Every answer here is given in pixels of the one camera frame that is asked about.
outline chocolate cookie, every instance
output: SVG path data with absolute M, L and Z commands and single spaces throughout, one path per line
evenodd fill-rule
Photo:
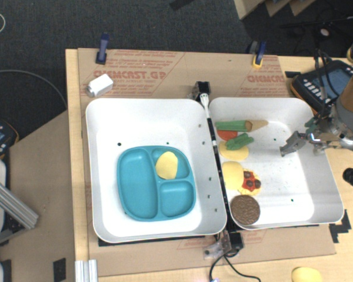
M 259 203 L 249 195 L 235 196 L 230 202 L 233 218 L 241 224 L 253 224 L 260 217 Z

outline black cable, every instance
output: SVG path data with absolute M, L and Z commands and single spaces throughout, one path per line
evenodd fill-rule
M 322 79 L 322 76 L 320 74 L 320 71 L 319 71 L 319 49 L 316 49 L 315 50 L 315 55 L 314 55 L 314 59 L 315 59 L 315 70 L 317 72 L 317 75 L 318 75 L 318 81 L 319 81 L 319 86 L 320 86 L 320 91 L 322 93 L 322 100 L 323 100 L 323 108 L 322 108 L 322 114 L 324 114 L 324 110 L 325 110 L 325 100 L 327 98 L 327 93 L 325 91 L 325 88 L 324 88 L 324 83 L 323 83 L 323 79 Z
M 322 87 L 324 88 L 323 80 L 322 80 L 322 77 L 321 77 L 320 72 L 319 72 L 319 57 L 322 58 L 324 66 L 327 65 L 326 60 L 328 60 L 330 62 L 330 61 L 332 61 L 332 59 L 325 52 L 320 51 L 320 49 L 317 49 L 315 51 L 315 56 L 314 56 L 315 68 L 317 70 L 319 85 L 320 85 L 321 88 Z M 325 75 L 327 76 L 327 82 L 329 84 L 329 87 L 332 89 L 333 92 L 335 92 L 335 94 L 337 96 L 332 98 L 332 99 L 330 99 L 327 102 L 325 101 L 325 99 L 323 99 L 323 101 L 322 101 L 322 109 L 317 114 L 315 114 L 315 116 L 314 116 L 315 124 L 318 124 L 327 115 L 326 111 L 328 110 L 329 106 L 332 105 L 339 97 L 339 94 L 337 94 L 337 92 L 332 87 L 332 83 L 331 83 L 331 80 L 329 79 L 329 74 L 327 72 L 327 68 L 326 67 L 324 67 L 324 71 L 325 71 Z
M 297 40 L 295 46 L 294 46 L 294 49 L 293 49 L 293 52 L 292 52 L 292 55 L 297 55 L 299 54 L 301 51 L 308 51 L 308 49 L 303 49 L 301 51 L 298 51 L 297 48 L 299 47 L 299 44 L 302 42 L 302 40 L 304 39 L 305 35 L 306 35 L 306 30 L 305 28 L 302 26 L 302 31 L 303 31 L 303 34 L 299 36 L 299 39 Z
M 38 78 L 42 81 L 44 81 L 45 83 L 47 83 L 49 86 L 51 86 L 56 92 L 57 94 L 60 96 L 60 98 L 62 99 L 63 101 L 63 104 L 65 106 L 65 108 L 67 109 L 68 108 L 68 105 L 62 95 L 62 93 L 58 90 L 57 87 L 55 87 L 50 81 L 48 81 L 47 79 L 41 77 L 40 75 L 37 75 L 35 73 L 32 73 L 32 72 L 28 72 L 28 71 L 24 71 L 24 70 L 13 70 L 13 69 L 8 69 L 8 70 L 0 70 L 0 74 L 2 73 L 22 73 L 22 74 L 26 74 L 26 75 L 30 75 L 30 76 L 33 76 L 35 78 Z
M 238 275 L 245 277 L 245 278 L 255 279 L 255 280 L 258 280 L 259 282 L 261 282 L 260 278 L 258 278 L 258 277 L 241 274 L 238 270 L 235 269 L 235 267 L 230 263 L 230 261 L 228 260 L 228 258 L 226 256 L 224 256 L 224 258 L 225 258 L 226 262 L 230 265 L 230 267 L 233 269 L 233 271 L 236 272 Z
M 211 268 L 209 269 L 209 282 L 213 281 L 213 268 L 215 267 L 215 265 L 217 264 L 217 262 L 220 261 L 220 259 L 224 258 L 226 260 L 226 262 L 229 264 L 229 266 L 233 269 L 234 272 L 236 272 L 238 275 L 245 277 L 245 278 L 251 278 L 251 279 L 256 279 L 259 282 L 261 282 L 260 278 L 256 277 L 256 276 L 250 276 L 250 275 L 245 275 L 240 273 L 232 264 L 231 262 L 228 260 L 228 258 L 232 258 L 234 256 L 236 256 L 239 253 L 239 250 L 233 250 L 233 251 L 229 251 L 226 254 L 223 254 L 221 256 L 219 256 L 211 265 Z
M 331 88 L 331 90 L 335 93 L 335 95 L 339 96 L 339 93 L 334 89 L 334 87 L 331 83 L 331 78 L 329 77 L 329 74 L 327 71 L 327 62 L 325 61 L 324 53 L 322 53 L 320 50 L 318 50 L 318 54 L 319 54 L 320 58 L 322 59 L 323 68 L 324 68 L 325 76 L 327 78 L 328 85 Z

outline toy sink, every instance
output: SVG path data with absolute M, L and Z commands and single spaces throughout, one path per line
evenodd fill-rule
M 204 109 L 199 103 L 190 99 L 99 98 L 88 105 L 86 123 L 91 166 L 93 225 L 96 234 L 102 240 L 119 243 L 201 236 L 217 234 L 225 227 L 226 209 L 211 135 Z M 155 146 L 180 152 L 188 161 L 189 165 L 186 167 L 191 167 L 185 175 L 177 176 L 177 180 L 163 181 L 162 185 L 165 188 L 157 184 L 160 180 L 149 165 L 155 160 L 152 154 L 158 153 L 154 150 Z M 145 214 L 135 211 L 137 212 L 135 215 L 140 215 L 142 220 L 126 214 L 125 208 L 128 211 L 128 206 L 121 203 L 118 190 L 119 158 L 121 156 L 126 158 L 123 164 L 130 168 L 125 170 L 138 170 L 138 162 L 132 163 L 129 155 L 125 157 L 125 152 L 133 148 L 136 150 L 132 160 L 144 160 L 140 163 L 147 166 L 146 169 L 142 169 L 142 174 L 146 175 L 146 183 L 153 187 L 148 195 L 150 198 L 148 202 L 153 207 L 146 207 Z M 195 198 L 189 190 L 193 185 Z M 186 207 L 179 205 L 178 208 L 183 211 L 183 216 L 179 216 L 181 214 L 177 211 L 174 212 L 171 206 L 166 206 L 170 201 L 168 196 L 172 195 L 170 188 L 166 187 L 172 187 L 182 193 Z M 162 200 L 162 197 L 166 197 L 164 205 L 166 207 L 154 206 L 155 199 Z M 169 215 L 172 218 L 167 220 L 144 220 L 154 216 L 165 219 Z
M 86 109 L 86 125 L 93 224 L 103 241 L 217 234 L 228 220 L 238 230 L 341 220 L 344 208 L 326 155 L 314 155 L 310 145 L 284 157 L 279 151 L 295 130 L 305 130 L 304 123 L 312 117 L 305 102 L 296 98 L 216 98 L 209 111 L 213 124 L 268 121 L 249 133 L 254 142 L 248 145 L 248 157 L 240 162 L 261 180 L 261 191 L 254 196 L 261 211 L 259 219 L 243 225 L 232 218 L 229 202 L 240 193 L 220 182 L 215 143 L 200 103 L 191 99 L 99 98 Z M 216 130 L 215 138 L 217 144 L 222 141 Z M 154 172 L 154 163 L 165 151 L 176 152 L 184 164 L 184 170 L 178 168 L 184 174 L 174 180 L 162 180 Z M 228 159 L 219 154 L 218 161 L 222 165 Z

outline blue plate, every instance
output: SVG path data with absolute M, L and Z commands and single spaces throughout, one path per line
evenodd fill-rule
M 165 180 L 155 170 L 158 158 L 172 152 L 178 158 L 175 179 Z M 118 192 L 127 215 L 136 220 L 176 219 L 188 214 L 196 202 L 191 166 L 186 156 L 169 146 L 138 146 L 124 151 L 117 165 Z

